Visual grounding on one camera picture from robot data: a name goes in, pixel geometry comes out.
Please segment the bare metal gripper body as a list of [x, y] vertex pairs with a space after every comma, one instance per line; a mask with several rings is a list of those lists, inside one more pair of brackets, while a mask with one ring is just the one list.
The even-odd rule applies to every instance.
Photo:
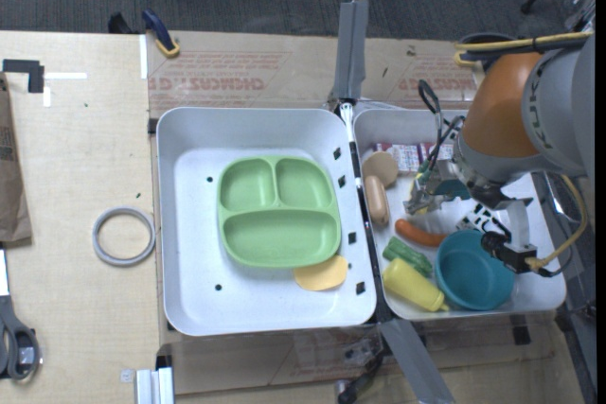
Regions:
[[438, 160], [425, 184], [426, 192], [448, 193], [449, 200], [474, 199], [489, 209], [501, 210], [514, 202], [502, 186], [490, 181], [465, 163]]

